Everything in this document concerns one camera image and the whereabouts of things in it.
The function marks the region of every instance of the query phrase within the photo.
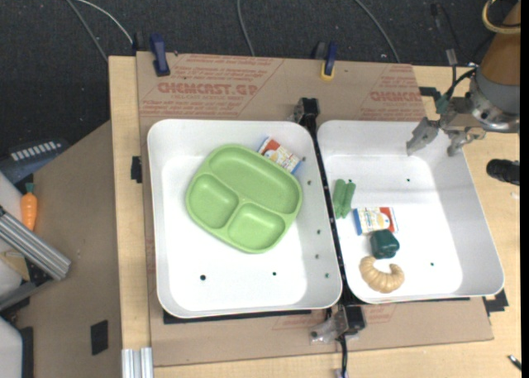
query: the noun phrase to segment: orange carrot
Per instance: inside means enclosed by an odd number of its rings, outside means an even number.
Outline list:
[[[27,193],[24,194],[20,200],[22,223],[32,231],[35,228],[37,205],[36,196],[33,194],[33,187],[34,185],[32,183],[27,183]]]

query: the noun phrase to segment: dark green object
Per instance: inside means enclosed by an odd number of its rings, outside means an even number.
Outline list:
[[[400,248],[397,238],[387,229],[372,232],[369,242],[375,259],[391,259]]]
[[[338,179],[334,186],[332,194],[332,205],[336,219],[345,218],[350,211],[350,202],[355,193],[356,184],[353,182],[346,183],[343,179]]]

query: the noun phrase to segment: white tray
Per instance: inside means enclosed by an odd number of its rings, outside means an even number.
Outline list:
[[[393,207],[400,250],[376,261],[402,267],[406,279],[390,294],[362,279],[360,260],[369,240],[355,230],[352,213],[336,221],[351,291],[367,303],[496,294],[503,269],[463,154],[449,157],[443,133],[413,156],[406,154],[415,122],[330,121],[318,141],[330,190],[337,179],[356,183],[352,208]]]
[[[258,150],[271,136],[304,161],[294,176],[303,204],[272,250],[248,254],[200,228],[188,215],[188,184],[224,144]],[[292,122],[167,119],[147,137],[155,220],[156,284],[165,310],[180,318],[324,309],[341,278],[317,159],[308,132]]]

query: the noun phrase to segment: green plate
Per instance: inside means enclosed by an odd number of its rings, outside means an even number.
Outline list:
[[[214,150],[191,180],[186,208],[200,227],[249,253],[276,246],[298,215],[302,190],[292,174],[244,146]]]

